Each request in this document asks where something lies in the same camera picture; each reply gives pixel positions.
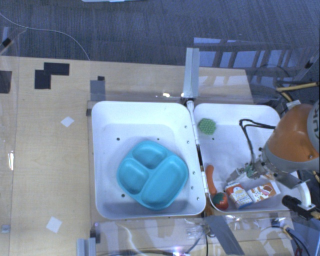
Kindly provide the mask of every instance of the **divided blue plate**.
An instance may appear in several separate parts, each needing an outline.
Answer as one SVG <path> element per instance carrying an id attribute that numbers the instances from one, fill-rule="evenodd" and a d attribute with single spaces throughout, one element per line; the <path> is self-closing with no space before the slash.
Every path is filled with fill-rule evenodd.
<path id="1" fill-rule="evenodd" d="M 189 177 L 186 163 L 164 146 L 143 141 L 133 147 L 119 165 L 119 186 L 148 209 L 167 208 Z"/>

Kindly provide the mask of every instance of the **orange sausage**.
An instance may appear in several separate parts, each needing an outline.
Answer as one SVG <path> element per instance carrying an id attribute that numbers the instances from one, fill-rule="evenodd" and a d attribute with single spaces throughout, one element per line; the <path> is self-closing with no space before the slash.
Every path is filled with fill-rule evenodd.
<path id="1" fill-rule="evenodd" d="M 210 195 L 215 196 L 217 194 L 217 189 L 214 184 L 213 174 L 214 174 L 214 167 L 212 165 L 208 165 L 207 168 L 205 169 L 206 181 L 208 183 Z"/>

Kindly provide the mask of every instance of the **small carton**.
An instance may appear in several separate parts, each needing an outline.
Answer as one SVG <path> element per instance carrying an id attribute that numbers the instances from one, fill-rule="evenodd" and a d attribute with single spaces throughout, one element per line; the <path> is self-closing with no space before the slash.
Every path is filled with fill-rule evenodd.
<path id="1" fill-rule="evenodd" d="M 280 190 L 274 181 L 270 181 L 264 185 L 256 186 L 247 191 L 254 203 L 266 200 L 280 194 Z"/>
<path id="2" fill-rule="evenodd" d="M 225 192 L 235 204 L 237 209 L 241 209 L 253 203 L 250 196 L 248 196 L 245 189 L 238 182 L 227 185 L 225 187 Z"/>

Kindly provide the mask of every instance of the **wooden table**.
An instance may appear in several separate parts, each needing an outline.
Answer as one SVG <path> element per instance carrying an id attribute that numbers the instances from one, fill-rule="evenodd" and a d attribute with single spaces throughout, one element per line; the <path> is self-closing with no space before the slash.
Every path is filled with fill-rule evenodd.
<path id="1" fill-rule="evenodd" d="M 52 75 L 51 89 L 35 89 L 35 70 L 43 70 L 45 62 L 69 64 L 69 75 Z M 147 94 L 156 99 L 167 93 L 175 100 L 183 90 L 185 68 L 4 56 L 0 64 L 0 70 L 12 71 L 10 94 L 0 95 L 3 116 L 8 115 L 12 124 L 16 118 L 16 126 L 7 128 L 12 133 L 16 128 L 16 136 L 10 136 L 15 138 L 13 189 L 10 182 L 0 181 L 2 187 L 12 189 L 11 231 L 0 233 L 0 247 L 10 256 L 76 255 L 77 239 L 87 239 L 91 228 L 86 117 L 90 81 L 105 77 L 107 95 Z M 216 102 L 253 102 L 248 84 L 228 83 L 232 76 L 245 76 L 243 70 L 200 68 L 199 75 L 202 95 L 212 96 Z M 217 83 L 218 77 L 224 77 L 225 83 Z M 10 106 L 15 106 L 16 112 L 15 108 L 6 109 L 14 99 L 16 104 Z M 69 127 L 61 123 L 67 117 L 74 120 Z M 62 222 L 57 233 L 46 228 L 51 217 Z M 271 230 L 273 235 L 263 232 L 239 230 L 235 235 L 249 255 L 265 255 L 267 250 L 292 255 L 291 244 L 280 230 Z M 213 244 L 211 253 L 224 254 L 215 238 L 209 243 Z M 205 255 L 204 247 L 199 244 L 192 255 Z"/>

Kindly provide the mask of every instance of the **green sponge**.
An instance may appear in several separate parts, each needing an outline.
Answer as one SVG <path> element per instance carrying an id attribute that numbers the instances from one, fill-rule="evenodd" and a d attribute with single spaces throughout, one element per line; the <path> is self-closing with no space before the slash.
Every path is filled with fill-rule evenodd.
<path id="1" fill-rule="evenodd" d="M 202 133 L 212 135 L 216 130 L 216 123 L 211 119 L 203 118 L 198 123 L 198 128 Z"/>

